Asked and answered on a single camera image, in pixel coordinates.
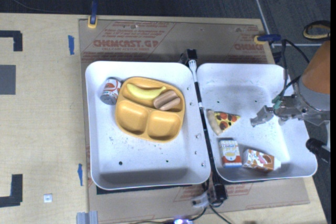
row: table surface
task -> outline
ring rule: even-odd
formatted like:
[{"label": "table surface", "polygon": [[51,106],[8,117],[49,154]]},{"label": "table surface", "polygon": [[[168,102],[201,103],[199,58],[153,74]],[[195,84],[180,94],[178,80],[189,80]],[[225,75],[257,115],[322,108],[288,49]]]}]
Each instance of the table surface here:
[{"label": "table surface", "polygon": [[[87,17],[0,14],[0,30],[21,31],[24,44],[22,52],[14,52],[13,39],[0,38],[0,65],[16,66],[16,94],[0,95],[0,197],[9,196],[12,174],[23,174],[23,202],[0,208],[1,223],[76,223],[78,212],[89,211],[87,177],[81,186],[77,172],[82,164],[87,173],[78,32],[78,20]],[[69,36],[75,42],[73,55]],[[312,177],[304,183],[309,204],[224,215],[232,223],[327,223]],[[52,202],[44,202],[44,194],[52,194]],[[195,223],[223,221],[208,214]]]}]

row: pizza slice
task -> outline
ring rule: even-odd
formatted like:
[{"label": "pizza slice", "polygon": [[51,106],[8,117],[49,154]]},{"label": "pizza slice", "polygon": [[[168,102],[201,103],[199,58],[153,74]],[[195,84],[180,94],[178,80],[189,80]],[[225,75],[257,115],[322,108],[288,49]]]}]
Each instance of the pizza slice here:
[{"label": "pizza slice", "polygon": [[220,135],[225,130],[229,129],[236,121],[239,120],[240,116],[222,112],[222,111],[213,111],[207,110],[206,116],[210,123],[212,130]]}]

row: orange divided tray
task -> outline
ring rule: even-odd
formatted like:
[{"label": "orange divided tray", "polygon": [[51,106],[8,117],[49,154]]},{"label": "orange divided tray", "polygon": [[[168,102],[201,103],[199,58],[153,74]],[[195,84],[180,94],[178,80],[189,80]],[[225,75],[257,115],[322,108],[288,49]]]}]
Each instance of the orange divided tray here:
[{"label": "orange divided tray", "polygon": [[[180,103],[167,111],[158,110],[153,100],[134,97],[127,89],[131,83],[141,89],[152,90],[163,86],[176,92]],[[116,104],[115,120],[125,133],[149,141],[165,143],[177,137],[183,124],[185,111],[184,97],[180,90],[167,83],[143,77],[132,77],[126,80],[120,89]]]}]

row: gray square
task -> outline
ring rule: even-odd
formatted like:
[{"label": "gray square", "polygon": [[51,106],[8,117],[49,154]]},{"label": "gray square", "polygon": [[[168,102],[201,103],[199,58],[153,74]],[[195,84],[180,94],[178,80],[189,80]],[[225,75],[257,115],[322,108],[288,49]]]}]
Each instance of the gray square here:
[{"label": "gray square", "polygon": [[15,94],[16,66],[0,65],[0,94]]}]

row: banana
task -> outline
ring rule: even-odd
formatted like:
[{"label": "banana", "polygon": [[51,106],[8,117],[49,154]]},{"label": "banana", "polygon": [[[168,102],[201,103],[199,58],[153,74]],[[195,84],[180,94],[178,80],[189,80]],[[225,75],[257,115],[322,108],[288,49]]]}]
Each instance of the banana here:
[{"label": "banana", "polygon": [[130,91],[130,93],[139,99],[143,100],[152,100],[160,95],[162,91],[166,89],[165,86],[159,88],[159,89],[154,89],[154,90],[145,90],[141,89],[131,83],[127,83],[127,89]]}]

